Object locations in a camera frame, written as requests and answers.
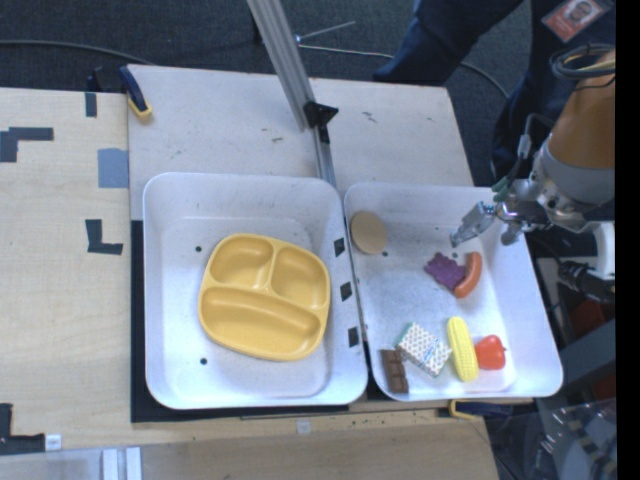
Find orange sausage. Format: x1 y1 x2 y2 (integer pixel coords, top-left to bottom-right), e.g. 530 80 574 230
452 251 484 300

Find white patterned carton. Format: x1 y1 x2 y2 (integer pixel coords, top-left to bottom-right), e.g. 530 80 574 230
395 321 454 379

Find red bell pepper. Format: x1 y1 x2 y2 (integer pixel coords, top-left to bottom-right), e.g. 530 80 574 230
473 333 508 372

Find tan round biscuit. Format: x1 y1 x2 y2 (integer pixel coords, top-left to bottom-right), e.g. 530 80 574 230
348 210 389 256

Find purple grapes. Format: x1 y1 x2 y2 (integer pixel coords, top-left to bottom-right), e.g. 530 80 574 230
423 251 468 292

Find white plastic tray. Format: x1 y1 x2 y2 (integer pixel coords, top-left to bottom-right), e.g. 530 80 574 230
342 181 565 404
142 171 370 412

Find yellow divided plate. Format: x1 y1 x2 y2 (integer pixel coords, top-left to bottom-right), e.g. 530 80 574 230
197 232 333 363

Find brown chocolate bar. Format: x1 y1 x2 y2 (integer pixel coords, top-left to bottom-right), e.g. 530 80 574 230
379 348 411 395

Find black cylinder on white bracket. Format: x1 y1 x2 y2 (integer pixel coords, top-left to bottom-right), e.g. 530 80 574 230
557 220 617 305

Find pale flat board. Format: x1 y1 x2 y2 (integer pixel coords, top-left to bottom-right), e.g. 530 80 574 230
127 63 535 422

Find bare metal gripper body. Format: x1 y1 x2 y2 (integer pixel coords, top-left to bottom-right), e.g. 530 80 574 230
493 177 603 234

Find person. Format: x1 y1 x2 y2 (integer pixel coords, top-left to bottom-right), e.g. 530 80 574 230
371 0 617 185

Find yellow corn cob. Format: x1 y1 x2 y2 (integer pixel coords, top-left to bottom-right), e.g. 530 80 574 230
445 315 481 384

